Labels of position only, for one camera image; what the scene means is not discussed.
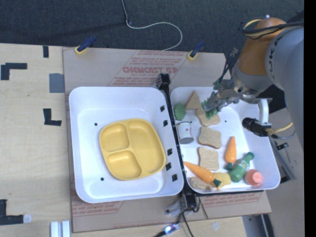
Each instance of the blue clip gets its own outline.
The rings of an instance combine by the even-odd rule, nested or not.
[[[201,41],[200,43],[197,44],[194,50],[188,53],[188,59],[193,61],[196,58],[198,52],[203,49],[204,49],[204,42]]]
[[[95,43],[97,40],[96,36],[91,36],[90,38],[88,38],[86,41],[84,41],[80,46],[77,46],[75,48],[75,52],[76,54],[83,54],[87,51],[87,47],[90,47],[93,45],[93,43]]]

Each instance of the green bottle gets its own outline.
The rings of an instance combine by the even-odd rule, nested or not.
[[[229,172],[232,182],[239,182],[242,177],[246,174],[250,166],[250,161],[255,157],[252,152],[246,154],[246,156],[237,162],[237,165],[232,171]]]

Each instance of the carrot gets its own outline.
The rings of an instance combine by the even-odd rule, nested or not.
[[[229,140],[228,147],[225,152],[225,161],[228,163],[226,169],[233,169],[233,162],[236,161],[237,157],[237,149],[236,149],[236,140],[235,137],[232,136]]]
[[[208,169],[187,161],[184,162],[184,165],[203,181],[207,183],[213,182],[216,187],[221,184],[220,181],[215,179],[215,175],[213,174],[213,172],[209,171]]]

